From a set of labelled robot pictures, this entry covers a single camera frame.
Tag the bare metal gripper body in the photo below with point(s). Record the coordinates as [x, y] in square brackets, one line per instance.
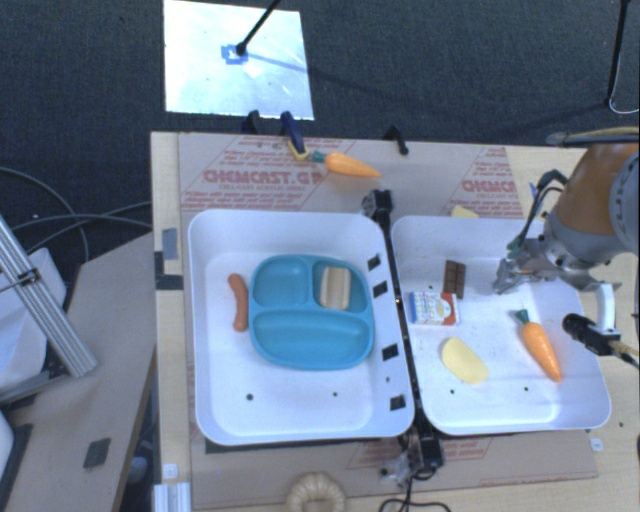
[560, 265]

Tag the orange-red sausage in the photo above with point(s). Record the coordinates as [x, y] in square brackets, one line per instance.
[240, 305]

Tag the white and red carton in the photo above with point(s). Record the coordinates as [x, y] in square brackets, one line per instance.
[432, 308]

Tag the beige doughnut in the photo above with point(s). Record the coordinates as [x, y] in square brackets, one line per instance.
[316, 492]

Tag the orange carrot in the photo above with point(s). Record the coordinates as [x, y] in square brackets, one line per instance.
[541, 347]
[350, 166]

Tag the small yellow wedge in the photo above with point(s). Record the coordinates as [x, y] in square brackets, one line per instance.
[465, 212]

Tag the blue divided plate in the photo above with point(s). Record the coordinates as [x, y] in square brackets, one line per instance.
[310, 335]

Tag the thin black and white rod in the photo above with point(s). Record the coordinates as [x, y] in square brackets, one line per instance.
[404, 330]

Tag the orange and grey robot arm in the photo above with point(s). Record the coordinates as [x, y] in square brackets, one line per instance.
[590, 195]

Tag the yellow potato chip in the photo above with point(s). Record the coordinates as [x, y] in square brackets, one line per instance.
[465, 361]

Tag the black cylinder on white bracket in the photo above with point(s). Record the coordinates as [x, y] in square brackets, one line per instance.
[587, 330]

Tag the white plastic tray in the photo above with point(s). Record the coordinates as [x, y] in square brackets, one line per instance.
[500, 405]
[300, 400]

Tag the brown chocolate bar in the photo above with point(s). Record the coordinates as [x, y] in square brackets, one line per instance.
[454, 280]

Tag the brown cardboard board red print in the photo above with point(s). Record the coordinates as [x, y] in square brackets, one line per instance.
[280, 180]

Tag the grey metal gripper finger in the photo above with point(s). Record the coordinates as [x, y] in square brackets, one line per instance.
[525, 280]
[502, 280]

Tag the tan hot dog bun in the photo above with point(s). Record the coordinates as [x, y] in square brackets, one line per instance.
[334, 287]

